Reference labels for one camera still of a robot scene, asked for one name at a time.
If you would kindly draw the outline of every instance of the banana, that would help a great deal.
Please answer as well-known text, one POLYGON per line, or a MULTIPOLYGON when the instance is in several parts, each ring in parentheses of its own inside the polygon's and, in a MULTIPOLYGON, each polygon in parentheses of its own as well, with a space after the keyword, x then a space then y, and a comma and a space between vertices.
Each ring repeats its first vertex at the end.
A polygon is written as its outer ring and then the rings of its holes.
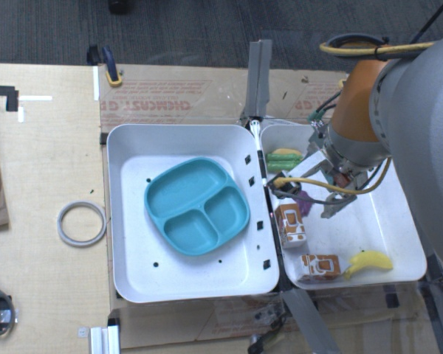
POLYGON ((392 261, 381 251, 361 251, 354 255, 350 260, 351 266, 346 269, 343 276, 349 280, 351 275, 357 271, 367 268, 383 268, 385 270, 391 270, 393 268, 392 261))
POLYGON ((294 153, 295 155, 302 156, 302 153, 299 150, 293 150, 291 148, 278 148, 272 153, 277 153, 278 155, 289 155, 291 153, 294 153))

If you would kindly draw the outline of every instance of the gray carpet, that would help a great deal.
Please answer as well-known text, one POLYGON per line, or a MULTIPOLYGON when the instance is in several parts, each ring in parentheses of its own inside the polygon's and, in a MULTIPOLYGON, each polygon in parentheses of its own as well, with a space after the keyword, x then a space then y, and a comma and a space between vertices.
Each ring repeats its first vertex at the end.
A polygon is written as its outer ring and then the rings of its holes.
MULTIPOLYGON (((90 44, 118 63, 246 67, 250 41, 273 39, 271 67, 348 71, 318 50, 347 32, 405 44, 443 0, 0 0, 0 63, 86 64, 90 44)), ((443 37, 443 13, 422 41, 443 37)))

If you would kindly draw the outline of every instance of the wooden table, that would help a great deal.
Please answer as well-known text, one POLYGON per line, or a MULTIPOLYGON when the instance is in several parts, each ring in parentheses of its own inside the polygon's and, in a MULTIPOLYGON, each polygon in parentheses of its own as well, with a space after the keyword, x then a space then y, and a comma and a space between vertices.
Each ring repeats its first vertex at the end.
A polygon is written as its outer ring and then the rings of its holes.
MULTIPOLYGON (((70 201, 105 204, 92 67, 0 64, 0 85, 15 86, 20 96, 52 96, 20 102, 24 122, 5 111, 0 97, 0 168, 10 215, 10 224, 0 228, 0 288, 18 310, 18 324, 0 339, 0 354, 88 353, 79 329, 105 327, 110 313, 106 240, 84 249, 68 246, 56 218, 70 201)), ((97 232, 99 220, 76 209, 64 223, 70 235, 85 239, 97 232)), ((381 329, 391 332, 390 345, 401 353, 438 353, 425 306, 420 311, 419 319, 385 325, 339 324, 332 335, 345 353, 364 347, 382 353, 381 329)), ((246 353, 247 346, 240 338, 125 353, 246 353)))

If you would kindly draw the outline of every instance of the gray ring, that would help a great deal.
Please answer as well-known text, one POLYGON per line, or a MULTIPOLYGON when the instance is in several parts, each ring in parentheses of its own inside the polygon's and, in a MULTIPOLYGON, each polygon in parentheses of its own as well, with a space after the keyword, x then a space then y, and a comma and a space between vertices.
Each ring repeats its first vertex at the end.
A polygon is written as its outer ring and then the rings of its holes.
POLYGON ((65 242, 66 244, 69 244, 71 246, 79 246, 79 247, 91 246, 91 245, 95 244, 96 242, 98 242, 102 238, 102 236, 105 234, 105 231, 106 231, 105 212, 103 211, 102 207, 98 206, 94 202, 91 202, 91 201, 73 201, 70 204, 67 204, 66 206, 64 206, 63 209, 61 210, 61 212, 59 212, 59 216, 58 216, 58 234, 61 237, 62 241, 65 242), (97 236, 95 236, 94 238, 92 238, 90 240, 79 241, 79 240, 74 240, 74 239, 70 238, 69 236, 67 236, 64 233, 64 230, 62 229, 62 220, 64 218, 64 215, 69 210, 71 210, 71 209, 73 209, 75 207, 88 207, 90 209, 93 209, 100 216, 100 219, 102 220, 102 228, 100 229, 100 232, 98 232, 97 236))

